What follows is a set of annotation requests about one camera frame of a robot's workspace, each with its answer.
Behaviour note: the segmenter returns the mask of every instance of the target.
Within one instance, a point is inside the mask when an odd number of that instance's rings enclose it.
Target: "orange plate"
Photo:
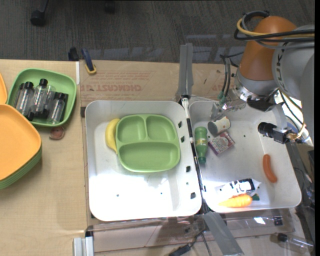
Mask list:
[[[0,181],[30,161],[40,146],[34,126],[14,107],[0,104]]]
[[[0,104],[5,104],[8,98],[6,85],[0,73]]]

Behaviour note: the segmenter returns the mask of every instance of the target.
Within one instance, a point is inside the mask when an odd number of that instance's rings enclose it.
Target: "green bottle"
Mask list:
[[[199,164],[206,163],[206,153],[208,149],[207,128],[200,126],[195,128],[195,150],[198,156]]]

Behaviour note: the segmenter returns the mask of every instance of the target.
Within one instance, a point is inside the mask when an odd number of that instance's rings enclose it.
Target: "stack of plates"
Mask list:
[[[42,141],[34,126],[5,104],[7,92],[0,74],[0,189],[16,182],[41,159]]]

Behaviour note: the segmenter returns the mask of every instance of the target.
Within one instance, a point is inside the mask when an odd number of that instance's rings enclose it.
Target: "white plastic tray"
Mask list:
[[[131,172],[106,146],[105,129],[109,121],[134,114],[163,115],[174,123],[181,152],[174,168],[153,173]],[[97,219],[191,216],[199,211],[202,198],[182,106],[173,101],[97,100],[86,107],[85,125],[89,207]]]
[[[192,129],[208,128],[213,103],[195,101],[189,106]],[[205,191],[202,193],[209,208],[218,213],[243,212],[265,209],[292,208],[301,201],[301,190],[291,164],[286,145],[275,142],[258,132],[261,122],[276,125],[272,111],[262,112],[246,106],[227,114],[231,127],[227,130],[235,144],[219,155],[208,147],[206,164],[200,165]],[[277,182],[271,183],[263,170],[263,156],[271,156],[271,167]],[[261,182],[256,190],[260,200],[250,206],[228,208],[219,206],[215,187],[236,180],[251,178]]]

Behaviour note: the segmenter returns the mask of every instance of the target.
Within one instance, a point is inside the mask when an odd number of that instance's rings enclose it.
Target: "green tray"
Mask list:
[[[123,117],[116,126],[115,141],[120,163],[132,172],[166,171],[180,160],[177,130],[163,115]]]
[[[32,82],[34,87],[36,87],[39,84],[40,79],[42,78],[47,79],[48,85],[54,86],[56,92],[68,94],[68,99],[64,110],[64,118],[61,122],[55,124],[47,123],[45,119],[36,117],[30,122],[33,125],[42,127],[61,126],[69,119],[77,95],[77,85],[75,81],[67,75],[41,68],[24,69],[15,78],[10,88],[10,92],[6,103],[11,106],[13,105],[19,85],[25,82]]]

